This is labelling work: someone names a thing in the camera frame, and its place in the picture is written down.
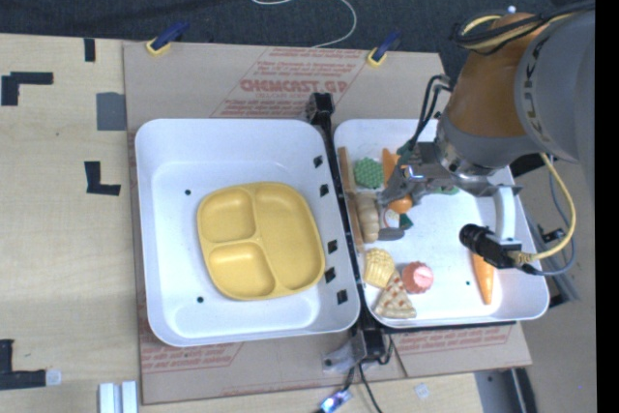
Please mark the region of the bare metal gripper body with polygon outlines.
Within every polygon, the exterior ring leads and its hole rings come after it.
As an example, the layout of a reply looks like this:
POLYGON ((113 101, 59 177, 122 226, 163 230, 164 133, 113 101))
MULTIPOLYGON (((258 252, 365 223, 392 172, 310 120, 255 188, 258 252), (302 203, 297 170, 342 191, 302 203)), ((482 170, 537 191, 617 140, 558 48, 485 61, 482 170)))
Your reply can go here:
POLYGON ((468 192, 476 197, 492 196, 497 187, 490 177, 505 168, 505 164, 487 167, 468 161, 448 143, 418 141, 404 145, 407 176, 412 181, 431 180, 434 193, 453 189, 468 192))

